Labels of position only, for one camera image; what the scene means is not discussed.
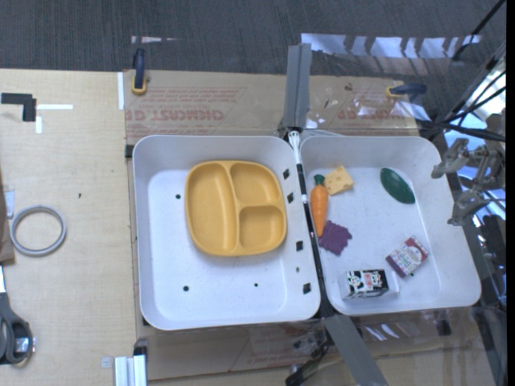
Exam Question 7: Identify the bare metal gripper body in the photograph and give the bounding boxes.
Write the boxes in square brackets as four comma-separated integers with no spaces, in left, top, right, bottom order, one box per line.
[468,145,507,195]

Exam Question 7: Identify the orange toy carrot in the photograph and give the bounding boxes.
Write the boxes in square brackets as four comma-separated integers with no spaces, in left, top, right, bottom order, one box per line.
[310,174,330,239]

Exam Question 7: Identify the yellow toy cheese wedge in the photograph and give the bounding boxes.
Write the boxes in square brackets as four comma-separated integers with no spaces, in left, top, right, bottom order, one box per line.
[323,165,355,196]

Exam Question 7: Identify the dark green oval leaf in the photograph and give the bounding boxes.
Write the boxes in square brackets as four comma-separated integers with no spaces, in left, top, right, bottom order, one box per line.
[379,167,416,205]

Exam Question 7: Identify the yellow divided plate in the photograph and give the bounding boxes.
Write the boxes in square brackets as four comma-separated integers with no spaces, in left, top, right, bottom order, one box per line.
[183,159,288,257]

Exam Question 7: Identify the pink and white small carton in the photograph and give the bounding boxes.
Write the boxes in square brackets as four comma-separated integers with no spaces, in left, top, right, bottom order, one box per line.
[385,235,430,278]

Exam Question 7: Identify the brown cardboard board red print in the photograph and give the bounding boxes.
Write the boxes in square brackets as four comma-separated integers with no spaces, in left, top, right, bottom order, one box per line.
[122,69,480,381]

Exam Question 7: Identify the grey tape roll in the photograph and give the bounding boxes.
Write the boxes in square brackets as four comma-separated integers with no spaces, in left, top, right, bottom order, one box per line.
[10,204,68,257]

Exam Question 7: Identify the grey handled scissors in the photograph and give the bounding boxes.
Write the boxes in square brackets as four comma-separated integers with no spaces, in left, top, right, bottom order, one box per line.
[0,290,35,365]

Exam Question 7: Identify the purple toy grapes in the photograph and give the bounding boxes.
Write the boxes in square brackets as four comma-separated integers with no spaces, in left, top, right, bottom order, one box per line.
[318,220,353,256]

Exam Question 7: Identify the white plastic tray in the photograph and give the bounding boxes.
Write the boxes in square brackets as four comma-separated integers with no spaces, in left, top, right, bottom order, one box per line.
[131,134,322,331]
[299,135,483,317]

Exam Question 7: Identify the black and white cow carton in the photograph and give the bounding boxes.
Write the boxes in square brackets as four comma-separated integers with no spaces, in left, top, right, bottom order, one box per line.
[341,269,401,301]

